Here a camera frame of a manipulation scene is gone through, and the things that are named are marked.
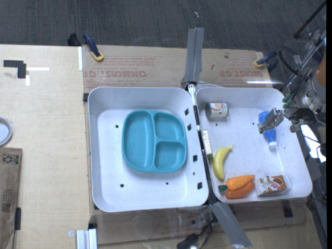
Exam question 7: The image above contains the white plastic tray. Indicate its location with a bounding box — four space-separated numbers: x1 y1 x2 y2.
87 86 210 213
195 87 314 205

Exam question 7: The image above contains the orange carrot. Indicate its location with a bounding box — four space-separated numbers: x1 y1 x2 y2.
225 174 256 191
218 181 256 200

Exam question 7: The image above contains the yellow banana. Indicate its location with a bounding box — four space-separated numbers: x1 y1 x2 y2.
212 145 234 181

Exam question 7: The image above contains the blue bottle with white cap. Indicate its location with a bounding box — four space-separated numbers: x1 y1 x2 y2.
258 110 278 148

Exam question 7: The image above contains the brown paper bag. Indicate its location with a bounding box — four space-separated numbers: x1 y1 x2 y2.
0 147 23 249

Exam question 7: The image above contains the brown and white carton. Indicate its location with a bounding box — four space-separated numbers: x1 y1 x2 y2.
256 175 292 198

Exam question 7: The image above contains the white and orange can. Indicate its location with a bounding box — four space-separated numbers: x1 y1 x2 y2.
205 101 229 119

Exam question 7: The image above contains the brown cardboard board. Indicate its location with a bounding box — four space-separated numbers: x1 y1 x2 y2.
81 44 307 245

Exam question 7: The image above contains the white round ring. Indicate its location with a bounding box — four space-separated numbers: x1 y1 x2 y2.
0 117 13 148

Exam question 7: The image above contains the pale bar with green end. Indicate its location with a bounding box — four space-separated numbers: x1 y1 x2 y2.
202 129 214 162

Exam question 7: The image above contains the blue divided plate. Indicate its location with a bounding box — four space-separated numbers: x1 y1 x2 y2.
121 109 188 172

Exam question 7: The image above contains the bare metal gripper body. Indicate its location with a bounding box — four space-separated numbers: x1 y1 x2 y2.
284 87 327 126

